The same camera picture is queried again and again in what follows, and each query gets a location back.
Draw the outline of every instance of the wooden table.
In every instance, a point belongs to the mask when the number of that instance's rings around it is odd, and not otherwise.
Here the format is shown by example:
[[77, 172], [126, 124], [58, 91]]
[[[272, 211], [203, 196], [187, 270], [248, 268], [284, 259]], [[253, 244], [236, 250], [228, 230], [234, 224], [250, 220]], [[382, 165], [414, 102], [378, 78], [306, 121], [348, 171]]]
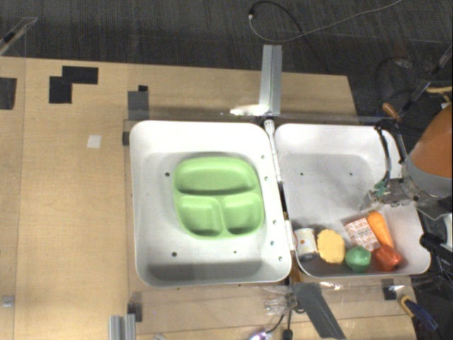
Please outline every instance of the wooden table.
[[[14, 307], [0, 307], [0, 339], [107, 339], [108, 317], [125, 315], [135, 276], [128, 267], [121, 140], [127, 92], [148, 86], [152, 108], [227, 112], [258, 102], [260, 72], [4, 57], [0, 64], [0, 77], [18, 79], [15, 108], [0, 111], [0, 196], [6, 203], [0, 295], [16, 296]], [[49, 104], [49, 77], [61, 76], [63, 65], [98, 67], [98, 84], [75, 84], [72, 104]], [[355, 114], [345, 77], [314, 74], [283, 74], [282, 110]], [[87, 147], [90, 135], [101, 135], [99, 148]], [[162, 293], [154, 294], [168, 305]], [[365, 316], [355, 304], [333, 306], [349, 339], [415, 339], [411, 320], [395, 301], [366, 306], [388, 306], [390, 315]], [[306, 315], [298, 316], [294, 338], [316, 339]], [[164, 335], [246, 339], [256, 329], [250, 324], [195, 324], [184, 331], [167, 325]], [[141, 332], [138, 339], [153, 339]]]

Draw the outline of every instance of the white can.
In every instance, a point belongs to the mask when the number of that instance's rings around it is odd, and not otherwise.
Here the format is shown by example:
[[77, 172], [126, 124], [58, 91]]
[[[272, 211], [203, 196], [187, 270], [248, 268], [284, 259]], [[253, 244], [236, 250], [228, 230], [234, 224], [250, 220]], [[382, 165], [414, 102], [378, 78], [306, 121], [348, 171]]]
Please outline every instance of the white can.
[[319, 255], [314, 230], [301, 228], [294, 231], [296, 236], [297, 256], [300, 261], [309, 261]]

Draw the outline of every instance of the green plate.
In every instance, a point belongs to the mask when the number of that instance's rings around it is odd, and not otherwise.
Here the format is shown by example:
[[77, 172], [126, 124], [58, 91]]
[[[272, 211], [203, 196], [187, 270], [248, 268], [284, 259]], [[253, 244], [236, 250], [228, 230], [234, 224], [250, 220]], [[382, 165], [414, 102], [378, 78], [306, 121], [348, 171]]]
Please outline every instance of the green plate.
[[263, 225], [260, 182], [244, 160], [184, 160], [173, 175], [173, 195], [179, 223], [194, 237], [237, 237], [254, 233]]

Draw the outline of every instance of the black floor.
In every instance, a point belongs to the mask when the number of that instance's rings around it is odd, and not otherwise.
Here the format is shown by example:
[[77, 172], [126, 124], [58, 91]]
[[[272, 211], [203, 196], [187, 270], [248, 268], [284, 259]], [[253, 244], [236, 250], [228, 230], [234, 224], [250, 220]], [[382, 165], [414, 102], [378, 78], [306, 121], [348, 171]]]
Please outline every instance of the black floor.
[[[29, 57], [260, 69], [263, 41], [248, 27], [248, 11], [256, 1], [0, 0], [0, 35], [21, 17], [36, 16], [39, 21], [27, 36]], [[271, 1], [287, 8], [307, 31], [395, 0]], [[298, 33], [273, 5], [257, 6], [254, 13], [253, 24], [266, 37]], [[451, 41], [452, 0], [405, 0], [283, 44], [283, 69], [344, 74], [357, 113], [381, 115], [383, 101], [397, 108], [404, 104]], [[436, 84], [451, 85], [451, 80], [450, 61]], [[406, 122], [424, 128], [439, 109], [440, 98], [424, 96]], [[416, 138], [405, 138], [411, 148]], [[433, 299], [428, 302], [436, 304]], [[451, 303], [450, 298], [441, 311], [443, 321], [453, 319]], [[451, 321], [442, 331], [453, 332]]]

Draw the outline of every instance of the orange carrot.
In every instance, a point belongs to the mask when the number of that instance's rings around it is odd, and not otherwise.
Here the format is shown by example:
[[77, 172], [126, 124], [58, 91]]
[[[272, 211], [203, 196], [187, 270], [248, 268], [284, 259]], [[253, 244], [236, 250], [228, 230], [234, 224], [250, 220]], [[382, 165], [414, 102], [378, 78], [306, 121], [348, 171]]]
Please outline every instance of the orange carrot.
[[387, 246], [394, 248], [394, 243], [391, 240], [389, 229], [387, 228], [385, 219], [381, 213], [371, 212], [368, 215], [368, 224], [380, 244], [386, 244]]

